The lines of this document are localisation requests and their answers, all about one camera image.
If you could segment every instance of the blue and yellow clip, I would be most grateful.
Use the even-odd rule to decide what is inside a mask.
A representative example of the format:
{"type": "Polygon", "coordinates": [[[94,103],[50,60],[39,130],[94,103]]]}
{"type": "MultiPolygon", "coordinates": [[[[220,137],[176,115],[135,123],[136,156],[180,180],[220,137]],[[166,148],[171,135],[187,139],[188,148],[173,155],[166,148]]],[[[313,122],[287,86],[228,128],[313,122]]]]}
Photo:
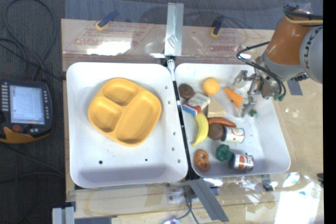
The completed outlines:
{"type": "Polygon", "coordinates": [[[106,15],[102,20],[98,21],[96,23],[96,29],[98,31],[102,31],[108,26],[109,21],[114,20],[115,17],[117,17],[119,12],[116,10],[110,12],[108,15],[106,15]]]}
{"type": "Polygon", "coordinates": [[[222,26],[223,20],[224,20],[224,15],[220,15],[214,20],[213,24],[211,25],[212,27],[212,30],[210,33],[211,37],[217,38],[219,36],[219,30],[222,26]]]}

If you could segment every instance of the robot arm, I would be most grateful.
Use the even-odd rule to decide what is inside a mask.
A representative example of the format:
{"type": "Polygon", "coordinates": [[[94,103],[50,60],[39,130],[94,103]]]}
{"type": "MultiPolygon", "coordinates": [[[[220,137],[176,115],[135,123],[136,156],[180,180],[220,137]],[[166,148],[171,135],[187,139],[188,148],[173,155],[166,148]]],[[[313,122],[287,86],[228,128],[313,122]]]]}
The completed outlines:
{"type": "Polygon", "coordinates": [[[231,86],[234,90],[251,81],[250,104],[240,110],[240,116],[255,104],[253,95],[281,101],[286,95],[283,84],[286,80],[311,78],[323,83],[323,17],[289,6],[284,8],[284,14],[270,42],[248,47],[237,54],[240,61],[255,70],[249,77],[247,71],[242,70],[231,86]],[[255,61],[241,56],[244,51],[264,45],[268,45],[266,50],[255,61]]]}

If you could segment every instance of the white can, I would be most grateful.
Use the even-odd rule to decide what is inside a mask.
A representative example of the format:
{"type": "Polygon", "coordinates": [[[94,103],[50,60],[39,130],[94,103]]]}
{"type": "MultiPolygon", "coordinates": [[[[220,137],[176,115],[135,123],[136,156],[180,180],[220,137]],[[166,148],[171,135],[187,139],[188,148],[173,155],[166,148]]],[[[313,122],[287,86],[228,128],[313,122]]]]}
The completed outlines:
{"type": "Polygon", "coordinates": [[[252,155],[243,155],[235,153],[229,160],[229,167],[237,170],[251,171],[254,167],[252,155]]]}
{"type": "Polygon", "coordinates": [[[223,129],[224,129],[224,135],[221,138],[222,141],[239,143],[239,144],[244,141],[245,132],[243,128],[223,126],[223,129]]]}

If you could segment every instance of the toy cheese block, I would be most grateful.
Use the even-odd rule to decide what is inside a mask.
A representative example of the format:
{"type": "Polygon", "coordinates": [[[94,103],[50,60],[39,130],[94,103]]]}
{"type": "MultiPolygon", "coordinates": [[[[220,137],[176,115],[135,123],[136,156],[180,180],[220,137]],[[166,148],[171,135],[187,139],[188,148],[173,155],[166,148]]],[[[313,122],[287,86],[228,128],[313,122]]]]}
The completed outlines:
{"type": "Polygon", "coordinates": [[[88,117],[107,137],[125,146],[138,146],[154,129],[161,111],[152,92],[131,80],[113,78],[92,99],[88,117]]]}

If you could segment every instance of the yellow toy banana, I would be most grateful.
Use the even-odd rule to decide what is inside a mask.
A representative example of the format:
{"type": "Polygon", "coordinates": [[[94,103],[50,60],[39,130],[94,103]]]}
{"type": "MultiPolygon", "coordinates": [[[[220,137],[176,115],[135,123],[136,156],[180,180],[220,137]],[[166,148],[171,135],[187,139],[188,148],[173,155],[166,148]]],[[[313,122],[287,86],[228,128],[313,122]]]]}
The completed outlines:
{"type": "Polygon", "coordinates": [[[208,119],[203,113],[197,114],[195,119],[198,124],[198,132],[196,140],[192,143],[193,146],[196,146],[198,143],[204,141],[207,138],[209,132],[208,119]]]}

